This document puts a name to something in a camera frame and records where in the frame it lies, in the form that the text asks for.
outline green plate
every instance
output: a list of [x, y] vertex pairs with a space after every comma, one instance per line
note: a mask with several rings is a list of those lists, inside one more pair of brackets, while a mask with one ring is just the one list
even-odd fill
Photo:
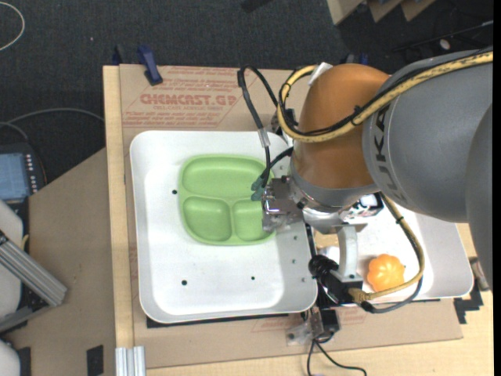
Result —
[[262, 229], [261, 202], [251, 200], [251, 185], [264, 169], [262, 161], [240, 155], [210, 154], [186, 161], [178, 195], [189, 235], [217, 245], [260, 244], [270, 239], [274, 233]]

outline blue clamp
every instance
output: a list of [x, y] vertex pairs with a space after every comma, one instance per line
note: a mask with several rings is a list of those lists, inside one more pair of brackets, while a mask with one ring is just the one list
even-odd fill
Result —
[[144, 75], [148, 78], [151, 85], [161, 84], [164, 79], [161, 77], [153, 57], [153, 50], [147, 45], [140, 45], [138, 47], [139, 62], [146, 66]]

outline blue screen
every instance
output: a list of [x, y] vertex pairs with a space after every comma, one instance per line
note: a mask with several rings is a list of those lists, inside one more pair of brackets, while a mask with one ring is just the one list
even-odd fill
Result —
[[0, 154], [0, 199], [18, 201], [29, 191], [23, 154]]

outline black floor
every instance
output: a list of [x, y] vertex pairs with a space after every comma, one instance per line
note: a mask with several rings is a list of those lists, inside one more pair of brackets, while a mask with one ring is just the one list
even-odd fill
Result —
[[[150, 45], [159, 64], [293, 68], [349, 53], [392, 73], [407, 62], [441, 54], [424, 45], [405, 54], [392, 49], [412, 41], [473, 27], [493, 19], [493, 0], [438, 0], [407, 22], [397, 8], [374, 23], [361, 5], [339, 26], [326, 0], [0, 0], [26, 20], [23, 37], [0, 51], [0, 122], [57, 107], [103, 115], [102, 67], [112, 64], [116, 44], [135, 60]], [[20, 28], [16, 14], [0, 5], [0, 46]], [[492, 27], [454, 40], [453, 49], [492, 44]], [[82, 114], [44, 114], [16, 123], [45, 164], [48, 181], [104, 146], [103, 124]], [[0, 128], [0, 144], [22, 141]]]

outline yellow cable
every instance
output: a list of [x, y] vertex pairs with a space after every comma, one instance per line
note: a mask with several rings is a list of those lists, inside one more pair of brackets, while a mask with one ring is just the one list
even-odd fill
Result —
[[400, 211], [397, 209], [395, 204], [392, 201], [390, 201], [383, 194], [381, 194], [381, 196], [384, 200], [384, 203], [386, 204], [386, 206], [390, 210], [391, 214], [395, 217], [395, 219], [397, 219], [398, 224], [400, 224], [400, 227], [402, 227], [404, 229], [407, 237], [410, 240], [412, 240], [412, 242], [416, 245], [416, 255], [417, 255], [417, 260], [420, 264], [420, 269], [411, 280], [409, 280], [403, 284], [400, 284], [396, 287], [388, 288], [386, 290], [368, 293], [360, 288], [350, 288], [348, 290], [348, 293], [349, 293], [349, 295], [351, 295], [353, 297], [353, 302], [358, 303], [358, 304], [362, 303], [364, 301], [370, 301], [371, 299], [375, 299], [375, 298], [383, 297], [383, 296], [388, 295], [388, 294], [392, 294], [396, 291], [403, 290], [404, 288], [407, 288], [407, 287], [411, 286], [412, 284], [417, 283], [420, 280], [420, 278], [423, 276], [423, 272], [424, 272], [424, 251], [423, 251], [423, 248], [421, 247], [419, 241], [417, 240], [416, 235], [412, 232], [412, 230], [409, 227], [409, 224], [407, 224], [407, 221], [403, 218], [403, 216], [401, 215]]
[[[317, 136], [303, 136], [301, 134], [298, 134], [293, 129], [291, 129], [289, 125], [286, 123], [285, 119], [283, 118], [283, 113], [280, 110], [280, 107], [277, 108], [277, 117], [279, 120], [279, 124], [282, 130], [293, 139], [305, 143], [324, 142], [329, 139], [333, 139], [345, 134], [346, 132], [353, 129], [355, 125], [362, 124], [363, 121], [366, 120], [370, 115], [376, 113], [379, 109], [386, 106], [394, 98], [400, 96], [403, 92], [411, 89], [413, 86], [416, 86], [422, 82], [427, 81], [428, 79], [437, 77], [439, 75], [447, 74], [449, 72], [461, 70], [463, 68], [468, 68], [472, 66], [477, 66], [480, 64], [491, 63], [493, 61], [493, 57], [494, 57], [494, 52], [485, 52], [473, 56], [463, 57], [458, 60], [451, 61], [449, 63], [443, 63], [437, 65], [436, 67], [430, 68], [429, 70], [424, 70], [418, 75], [415, 75], [409, 78], [407, 81], [404, 81], [400, 85], [397, 85], [394, 89], [389, 90], [387, 93], [384, 93], [379, 99], [372, 102], [362, 113], [360, 113], [353, 119], [354, 124], [350, 122], [335, 131], [327, 132], [325, 134]], [[304, 67], [291, 75], [291, 77], [287, 80], [287, 83], [284, 85], [282, 89], [283, 102], [285, 102], [292, 85], [306, 73], [313, 71], [313, 69], [315, 69], [315, 66]]]

